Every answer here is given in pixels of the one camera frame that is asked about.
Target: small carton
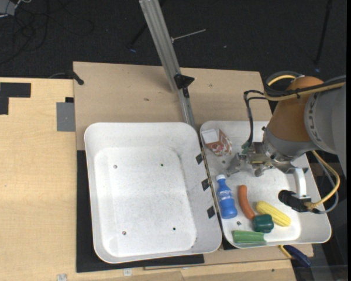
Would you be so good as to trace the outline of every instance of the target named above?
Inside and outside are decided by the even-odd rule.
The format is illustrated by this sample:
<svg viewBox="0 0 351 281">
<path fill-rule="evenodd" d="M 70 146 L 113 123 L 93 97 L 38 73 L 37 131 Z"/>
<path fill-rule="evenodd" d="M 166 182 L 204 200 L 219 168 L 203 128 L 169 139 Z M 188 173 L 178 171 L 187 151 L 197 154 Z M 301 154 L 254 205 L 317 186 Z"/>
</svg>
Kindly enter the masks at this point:
<svg viewBox="0 0 351 281">
<path fill-rule="evenodd" d="M 201 134 L 207 147 L 209 147 L 217 156 L 232 153 L 232 142 L 221 131 L 221 129 L 210 129 L 202 131 Z"/>
</svg>

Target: sausage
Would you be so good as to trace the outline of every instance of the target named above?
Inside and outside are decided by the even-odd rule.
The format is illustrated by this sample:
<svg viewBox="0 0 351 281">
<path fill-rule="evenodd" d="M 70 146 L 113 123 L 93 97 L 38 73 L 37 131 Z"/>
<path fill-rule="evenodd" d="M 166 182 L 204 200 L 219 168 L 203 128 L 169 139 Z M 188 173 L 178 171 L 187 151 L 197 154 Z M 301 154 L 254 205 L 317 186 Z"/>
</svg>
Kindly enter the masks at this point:
<svg viewBox="0 0 351 281">
<path fill-rule="evenodd" d="M 238 187 L 238 201 L 239 205 L 245 214 L 246 218 L 252 220 L 255 217 L 255 213 L 253 212 L 247 198 L 247 186 L 241 185 Z"/>
</svg>

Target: blue bottle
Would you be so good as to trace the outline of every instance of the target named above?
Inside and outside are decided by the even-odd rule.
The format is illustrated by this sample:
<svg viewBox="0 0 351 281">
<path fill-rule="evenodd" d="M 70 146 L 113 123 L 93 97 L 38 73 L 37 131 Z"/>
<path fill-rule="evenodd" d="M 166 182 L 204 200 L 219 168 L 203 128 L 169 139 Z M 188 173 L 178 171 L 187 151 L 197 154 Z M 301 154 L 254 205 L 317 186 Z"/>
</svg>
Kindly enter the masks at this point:
<svg viewBox="0 0 351 281">
<path fill-rule="evenodd" d="M 220 206 L 220 215 L 222 218 L 234 218 L 238 215 L 235 208 L 232 190 L 226 185 L 225 175 L 217 175 L 216 181 L 219 184 L 217 191 L 218 203 Z"/>
</svg>

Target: wooden table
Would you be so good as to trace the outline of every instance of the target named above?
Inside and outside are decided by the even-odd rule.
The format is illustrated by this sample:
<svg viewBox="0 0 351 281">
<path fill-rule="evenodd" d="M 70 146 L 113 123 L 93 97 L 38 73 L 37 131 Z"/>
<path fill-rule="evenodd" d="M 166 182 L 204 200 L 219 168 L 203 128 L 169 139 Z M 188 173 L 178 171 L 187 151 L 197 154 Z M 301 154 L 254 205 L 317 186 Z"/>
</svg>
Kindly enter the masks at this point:
<svg viewBox="0 0 351 281">
<path fill-rule="evenodd" d="M 131 277 L 120 269 L 77 273 L 76 150 L 84 148 L 83 129 L 96 120 L 182 121 L 182 116 L 161 67 L 75 63 L 74 70 L 86 81 L 84 87 L 74 80 L 0 78 L 0 83 L 31 83 L 31 97 L 10 97 L 8 115 L 0 115 L 0 280 L 55 281 L 59 274 L 66 274 L 67 281 L 295 280 L 290 260 L 277 247 L 219 249 L 206 254 L 203 265 L 133 268 Z M 211 119 L 246 119 L 240 92 L 262 87 L 257 72 L 185 68 L 183 74 L 197 78 L 189 90 L 198 126 Z M 111 85 L 98 92 L 104 83 Z M 126 92 L 111 96 L 123 88 Z M 56 104 L 66 97 L 75 97 L 76 132 L 57 131 Z M 98 107 L 97 97 L 99 115 L 83 113 L 86 105 Z M 120 111 L 102 103 L 104 98 Z M 265 101 L 252 107 L 258 120 L 270 117 Z M 311 245 L 298 248 L 313 254 Z"/>
</svg>

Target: black floor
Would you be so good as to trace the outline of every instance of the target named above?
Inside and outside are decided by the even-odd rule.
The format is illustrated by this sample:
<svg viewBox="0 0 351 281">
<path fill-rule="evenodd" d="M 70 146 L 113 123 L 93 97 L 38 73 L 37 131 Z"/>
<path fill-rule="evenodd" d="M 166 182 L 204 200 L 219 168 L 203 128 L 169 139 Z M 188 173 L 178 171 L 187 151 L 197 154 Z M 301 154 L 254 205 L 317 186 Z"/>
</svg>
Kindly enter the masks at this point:
<svg viewBox="0 0 351 281">
<path fill-rule="evenodd" d="M 174 42 L 181 67 L 258 71 L 263 79 L 284 70 L 324 81 L 346 74 L 347 0 L 165 0 L 162 11 L 171 37 L 205 29 Z M 0 18 L 0 76 L 63 77 L 74 61 L 160 66 L 143 26 L 138 0 L 21 3 Z M 338 228 L 347 239 L 347 224 Z M 333 236 L 326 257 L 347 265 Z"/>
</svg>

